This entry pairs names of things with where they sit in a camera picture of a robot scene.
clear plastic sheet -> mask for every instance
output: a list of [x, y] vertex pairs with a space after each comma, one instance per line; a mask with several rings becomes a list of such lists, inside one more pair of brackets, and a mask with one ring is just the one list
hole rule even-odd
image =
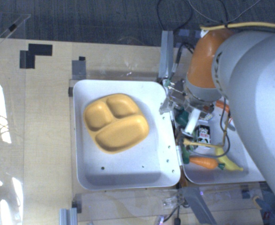
[[[174, 210], [166, 207], [164, 202], [178, 194], [176, 189], [86, 191], [78, 194], [74, 202], [79, 208], [78, 221], [102, 224], [105, 220], [116, 219], [117, 223], [117, 219], [127, 218], [132, 221], [129, 224], [160, 224], [160, 219], [168, 217]], [[275, 197], [266, 183], [201, 186], [199, 194], [217, 224], [275, 224]], [[257, 198], [263, 204], [261, 208], [255, 203]], [[165, 224], [173, 224], [176, 216], [177, 212]], [[191, 225], [199, 224], [189, 206], [180, 207], [179, 217], [183, 224], [187, 221]]]
[[[0, 224], [23, 221], [25, 70], [19, 59], [29, 17], [0, 13]], [[16, 46], [7, 38], [18, 38]]]
[[86, 59], [87, 79], [155, 81], [160, 48], [108, 44], [93, 44], [91, 48], [88, 44], [75, 43], [72, 60], [79, 57]]

toy carrot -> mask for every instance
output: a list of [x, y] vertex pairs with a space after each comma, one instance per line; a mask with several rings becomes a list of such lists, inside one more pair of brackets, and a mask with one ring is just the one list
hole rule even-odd
[[216, 159], [210, 157], [190, 157], [190, 162], [208, 169], [224, 168], [224, 164], [219, 164]]
[[[216, 102], [216, 107], [219, 107], [219, 108], [224, 108], [224, 102], [223, 101], [220, 101], [220, 100], [218, 100], [217, 102]], [[225, 106], [225, 111], [228, 113], [229, 112], [229, 106], [228, 105], [226, 105]]]

yellow plate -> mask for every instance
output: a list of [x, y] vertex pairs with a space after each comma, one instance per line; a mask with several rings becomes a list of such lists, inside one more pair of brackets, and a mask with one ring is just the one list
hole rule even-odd
[[125, 94], [113, 94], [89, 104], [84, 123], [96, 145], [106, 153], [127, 150], [149, 134], [149, 125], [138, 105]]

yellow banana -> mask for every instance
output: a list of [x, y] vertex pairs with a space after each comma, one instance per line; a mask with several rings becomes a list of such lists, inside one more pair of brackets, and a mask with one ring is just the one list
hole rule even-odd
[[[215, 149], [216, 155], [222, 155], [224, 153], [223, 148], [216, 148]], [[225, 164], [225, 169], [229, 170], [229, 171], [243, 171], [244, 169], [242, 167], [239, 167], [238, 165], [236, 165], [233, 161], [231, 161], [226, 155], [223, 157], [219, 157], [218, 158], [220, 163], [224, 163]]]

wire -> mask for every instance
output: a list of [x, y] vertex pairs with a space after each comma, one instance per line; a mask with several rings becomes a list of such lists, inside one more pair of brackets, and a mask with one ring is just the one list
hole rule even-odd
[[217, 20], [211, 19], [211, 18], [208, 17], [208, 16], [205, 16], [203, 13], [201, 13], [199, 10], [197, 10], [197, 9], [192, 5], [191, 0], [188, 0], [188, 1], [189, 1], [190, 6], [191, 6], [197, 13], [199, 13], [201, 16], [205, 17], [206, 19], [208, 19], [208, 20], [210, 20], [210, 21], [212, 21], [212, 22], [214, 22], [214, 23], [220, 23], [220, 21], [217, 21]]
[[179, 210], [180, 210], [180, 206], [177, 209], [177, 218], [179, 218]]
[[175, 74], [175, 71], [176, 71], [176, 69], [177, 69], [177, 67], [178, 67], [178, 64], [179, 64], [179, 61], [180, 61], [180, 58], [181, 58], [183, 46], [185, 46], [185, 47], [190, 51], [190, 53], [193, 54], [193, 50], [194, 50], [193, 45], [191, 45], [191, 44], [189, 44], [189, 43], [181, 43], [181, 44], [180, 44], [180, 46], [179, 46], [179, 48], [178, 48], [178, 51], [177, 51], [176, 58], [175, 58], [175, 62], [174, 62], [174, 64], [173, 64], [172, 72], [171, 72], [171, 74], [169, 75], [169, 77], [168, 77], [168, 82], [165, 83], [165, 86], [168, 86], [168, 85], [170, 84], [170, 82], [171, 82], [171, 80], [172, 80], [172, 78], [173, 78], [173, 76], [174, 76], [174, 74]]
[[172, 215], [176, 212], [176, 210], [179, 209], [179, 207], [180, 207], [180, 205], [178, 205], [177, 207], [175, 207], [175, 208], [173, 209], [173, 211], [170, 213], [170, 215], [167, 216], [167, 218], [165, 218], [163, 222], [164, 222], [164, 223], [167, 222], [167, 221], [172, 217]]
[[227, 134], [227, 125], [228, 125], [228, 120], [229, 120], [229, 114], [227, 116], [227, 122], [226, 122], [225, 129], [223, 128], [223, 125], [222, 125], [223, 117], [224, 117], [224, 114], [225, 114], [225, 109], [226, 109], [226, 98], [224, 98], [224, 107], [223, 107], [221, 118], [220, 118], [220, 128], [223, 131], [223, 135], [225, 135], [225, 137], [227, 139], [227, 143], [228, 143], [226, 151], [223, 154], [218, 155], [218, 156], [216, 156], [216, 155], [202, 154], [202, 153], [194, 152], [193, 150], [190, 150], [191, 153], [194, 153], [194, 154], [206, 157], [206, 158], [220, 158], [220, 157], [225, 156], [229, 152], [229, 150], [230, 150], [230, 139], [229, 139], [228, 134]]
[[[275, 28], [275, 23], [270, 23], [270, 22], [239, 22], [239, 23], [232, 23], [228, 24], [227, 28], [240, 28], [240, 27], [268, 27], [268, 28]], [[213, 31], [217, 29], [223, 29], [225, 28], [225, 25], [218, 25], [218, 26], [213, 26], [213, 27], [205, 27], [205, 26], [200, 26], [202, 30], [207, 30], [207, 31]]]
[[222, 0], [218, 0], [221, 4], [222, 4], [222, 6], [223, 6], [223, 9], [224, 9], [224, 12], [225, 12], [225, 21], [227, 21], [228, 20], [228, 13], [227, 13], [227, 10], [226, 10], [226, 6], [225, 6], [225, 4], [224, 4], [224, 2], [222, 1]]
[[[158, 2], [157, 2], [157, 5], [156, 5], [156, 14], [157, 14], [158, 21], [160, 23], [161, 29], [162, 30], [166, 30], [165, 27], [163, 26], [162, 22], [161, 22], [160, 14], [159, 14], [159, 4], [161, 3], [161, 1], [163, 1], [163, 0], [158, 0]], [[181, 1], [183, 1], [188, 7], [190, 7], [190, 5], [187, 2], [187, 0], [181, 0]], [[173, 31], [176, 31], [176, 30], [182, 28], [184, 25], [186, 25], [189, 22], [189, 20], [191, 19], [191, 16], [192, 16], [192, 11], [191, 11], [191, 9], [189, 9], [189, 10], [190, 10], [190, 14], [188, 15], [188, 18], [185, 20], [185, 22], [183, 24], [181, 24], [180, 26], [178, 26], [177, 28], [175, 28]]]
[[[261, 0], [257, 0], [254, 4], [252, 4], [250, 7], [248, 7], [247, 9], [245, 9], [243, 12], [241, 12], [241, 13], [240, 13], [237, 17], [235, 17], [234, 19], [231, 19], [231, 20], [226, 19], [226, 21], [224, 22], [224, 24], [231, 23], [231, 22], [233, 22], [234, 20], [238, 19], [240, 16], [242, 16], [245, 12], [247, 12], [249, 9], [251, 9], [252, 7], [254, 7], [256, 4], [258, 4], [260, 1], [261, 1]], [[212, 19], [212, 18], [210, 18], [210, 17], [208, 17], [208, 16], [205, 16], [203, 13], [201, 13], [199, 10], [197, 10], [197, 9], [192, 5], [191, 0], [188, 0], [188, 2], [189, 2], [189, 4], [190, 4], [190, 6], [191, 6], [197, 13], [199, 13], [201, 16], [205, 17], [206, 19], [208, 19], [208, 20], [210, 20], [210, 21], [212, 21], [212, 22], [214, 22], [214, 23], [220, 23], [220, 22], [217, 21], [217, 20], [214, 20], [214, 19]]]
[[231, 23], [234, 20], [238, 19], [240, 16], [242, 16], [245, 12], [247, 12], [249, 9], [251, 9], [252, 7], [254, 7], [256, 4], [258, 4], [261, 0], [257, 0], [253, 5], [251, 5], [250, 7], [248, 7], [247, 9], [245, 9], [243, 12], [241, 12], [236, 18], [231, 19], [230, 21], [228, 21], [227, 23]]
[[210, 147], [210, 148], [222, 148], [224, 147], [223, 145], [213, 145], [213, 144], [208, 144], [208, 143], [202, 143], [202, 142], [192, 142], [186, 138], [183, 139], [183, 144], [186, 146], [203, 146], [203, 147]]

